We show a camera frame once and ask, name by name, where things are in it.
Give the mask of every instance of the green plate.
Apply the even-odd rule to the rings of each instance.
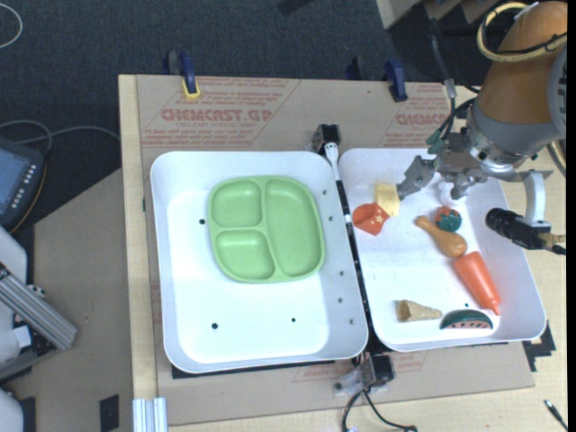
[[[229,179],[212,189],[208,211],[212,250],[230,278],[259,284],[299,280],[324,262],[318,208],[295,179]]]

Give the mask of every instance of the white bracket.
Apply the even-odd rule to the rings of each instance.
[[[530,224],[542,222],[545,218],[546,188],[545,178],[550,173],[528,171],[520,173],[526,188],[526,219]]]
[[[167,432],[167,402],[164,397],[132,401],[133,432]]]

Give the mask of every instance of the toy carrot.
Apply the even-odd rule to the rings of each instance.
[[[500,295],[482,255],[478,251],[468,253],[456,259],[454,267],[481,307],[500,315]]]

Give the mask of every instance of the white tray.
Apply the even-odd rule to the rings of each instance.
[[[314,275],[286,283],[228,278],[213,254],[208,197],[222,181],[288,176],[319,210],[326,255]],[[164,345],[193,374],[352,358],[368,339],[364,305],[329,163],[311,152],[177,151],[150,172]]]
[[[416,155],[425,150],[355,148],[345,152],[339,169],[352,212],[374,202],[376,183],[396,185]],[[407,196],[400,215],[389,218],[377,236],[355,229],[373,327],[378,338],[398,351],[499,343],[537,338],[545,329],[545,311],[524,250],[490,230],[484,222],[492,208],[507,209],[500,182],[490,179],[470,190],[454,208],[463,217],[458,230],[468,252],[482,254],[502,299],[500,315],[485,310],[493,329],[440,329],[440,320],[399,322],[396,301],[411,300],[441,310],[479,309],[457,276],[454,260],[440,252],[435,241],[414,224],[422,214],[434,218],[443,204],[443,180],[436,174],[421,191]]]

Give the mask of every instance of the wire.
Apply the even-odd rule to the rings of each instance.
[[[348,413],[350,412],[350,410],[352,409],[352,407],[354,406],[354,404],[356,403],[356,401],[358,400],[358,398],[360,397],[360,395],[364,394],[364,396],[366,397],[366,399],[368,400],[368,404],[370,405],[370,407],[372,408],[373,412],[376,414],[376,416],[378,417],[378,419],[380,419],[384,424],[387,424],[388,426],[391,426],[393,428],[397,428],[399,430],[402,430],[403,432],[418,432],[418,429],[416,428],[416,426],[402,426],[400,424],[395,424],[393,422],[390,422],[389,420],[387,420],[379,411],[378,409],[376,409],[376,407],[374,406],[372,400],[370,399],[370,396],[368,395],[370,388],[372,386],[368,386],[366,389],[363,389],[361,391],[358,391],[357,393],[355,393],[352,397],[350,397],[350,400],[348,400],[348,403],[346,404],[346,406],[344,407],[344,411],[342,413],[342,423],[341,423],[341,428],[342,428],[342,432],[348,432],[348,427],[347,427],[347,417],[348,417]]]
[[[461,103],[458,107],[456,107],[456,109],[454,110],[454,117],[465,118],[466,111],[470,108],[472,104],[474,104],[475,99],[476,99],[475,97],[467,99],[466,101]]]
[[[557,255],[566,256],[566,248],[561,247],[560,245],[554,245],[552,247],[552,252]]]
[[[47,140],[48,144],[47,144],[46,148],[44,149],[44,156],[45,157],[52,151],[52,143],[53,143],[54,138],[56,138],[57,136],[61,136],[63,134],[74,132],[74,131],[98,131],[98,132],[107,134],[108,136],[112,136],[116,140],[120,141],[120,136],[118,136],[117,134],[115,134],[112,131],[109,131],[105,128],[100,128],[97,126],[80,125],[80,126],[74,126],[71,128],[66,128],[64,130],[52,132],[43,123],[41,123],[39,121],[35,121],[35,120],[28,120],[28,119],[12,120],[12,121],[7,121],[6,123],[0,123],[0,130],[14,126],[14,125],[28,125],[28,124],[33,125],[37,128],[40,128],[44,132],[44,136],[39,136],[37,138],[21,139],[19,141],[16,141],[16,143],[25,145],[25,144],[32,144],[33,142],[40,142],[43,140]]]
[[[14,125],[33,125],[36,128],[40,128],[42,131],[44,131],[45,136],[42,137],[41,139],[48,140],[48,145],[44,149],[44,157],[46,157],[50,153],[50,151],[52,150],[52,132],[48,129],[46,125],[44,125],[40,121],[35,120],[28,120],[28,119],[12,120],[12,121],[6,121],[5,123],[0,123],[0,130],[4,128],[9,128]]]
[[[441,140],[445,140],[448,137],[448,134],[452,130],[454,126],[454,118],[456,116],[456,99],[454,97],[450,97],[450,113],[445,118],[444,122],[440,125],[439,130],[444,130],[442,134]]]
[[[440,30],[438,21],[435,18],[430,20],[430,29],[432,31],[430,38],[432,41],[432,50],[436,58],[436,63],[438,63],[438,57],[440,57],[447,64],[446,68],[449,71],[450,77],[453,77],[459,85],[464,86],[466,89],[478,94],[480,90],[474,86],[469,85],[465,82],[460,75],[460,72],[455,67],[452,57],[448,56],[446,37],[444,33]]]
[[[372,408],[373,412],[376,413],[376,416],[385,424],[388,424],[388,426],[392,426],[393,428],[398,428],[403,430],[404,432],[418,432],[418,428],[416,426],[402,426],[400,424],[396,424],[393,422],[390,422],[389,420],[386,420],[386,418],[384,416],[382,416],[382,414],[380,414],[380,412],[378,411],[378,409],[376,409],[376,407],[374,406],[374,404],[372,403],[372,400],[370,399],[370,396],[368,395],[368,391],[363,391],[364,392],[364,396],[366,397],[366,399],[368,400],[368,404],[370,405],[370,407]]]
[[[476,34],[476,43],[478,45],[478,49],[486,58],[499,62],[520,62],[537,58],[546,53],[549,53],[550,51],[555,51],[566,43],[568,40],[568,32],[561,33],[560,35],[554,35],[550,40],[526,49],[508,49],[503,51],[492,51],[489,49],[486,46],[485,40],[486,31],[491,22],[501,14],[518,14],[526,8],[526,4],[522,4],[520,2],[510,2],[507,4],[502,4],[486,13]]]
[[[7,4],[0,4],[0,8],[5,8],[10,13],[12,13],[16,17],[16,19],[18,20],[18,32],[9,41],[0,45],[0,50],[1,50],[2,48],[9,47],[10,45],[12,45],[15,41],[17,41],[20,38],[20,36],[22,35],[22,30],[24,28],[24,24],[22,22],[22,18],[20,17],[20,15],[11,6],[8,6]]]

